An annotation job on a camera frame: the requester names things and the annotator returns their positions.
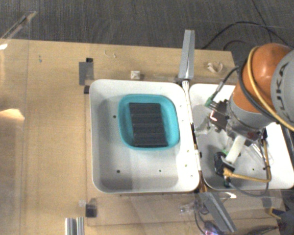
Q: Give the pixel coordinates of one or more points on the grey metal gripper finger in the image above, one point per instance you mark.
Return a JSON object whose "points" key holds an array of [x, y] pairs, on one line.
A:
{"points": [[203, 127]]}

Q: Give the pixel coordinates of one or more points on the white plastic tray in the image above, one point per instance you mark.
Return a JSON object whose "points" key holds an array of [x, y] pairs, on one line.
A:
{"points": [[142, 170], [210, 143]]}

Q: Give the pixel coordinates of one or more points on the teal plastic bowl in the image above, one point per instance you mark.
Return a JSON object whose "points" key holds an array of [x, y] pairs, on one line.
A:
{"points": [[172, 116]]}

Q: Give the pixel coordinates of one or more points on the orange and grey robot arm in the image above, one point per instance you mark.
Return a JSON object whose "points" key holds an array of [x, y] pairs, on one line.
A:
{"points": [[264, 72]]}

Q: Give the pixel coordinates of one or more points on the thin black and white rod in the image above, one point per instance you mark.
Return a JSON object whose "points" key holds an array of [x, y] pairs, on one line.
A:
{"points": [[189, 111]]}

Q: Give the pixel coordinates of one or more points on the black ribbed rectangular block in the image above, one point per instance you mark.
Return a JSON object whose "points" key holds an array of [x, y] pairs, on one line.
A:
{"points": [[148, 125]]}

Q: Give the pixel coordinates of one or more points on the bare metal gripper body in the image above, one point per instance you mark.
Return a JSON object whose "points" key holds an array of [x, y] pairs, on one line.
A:
{"points": [[220, 116]]}

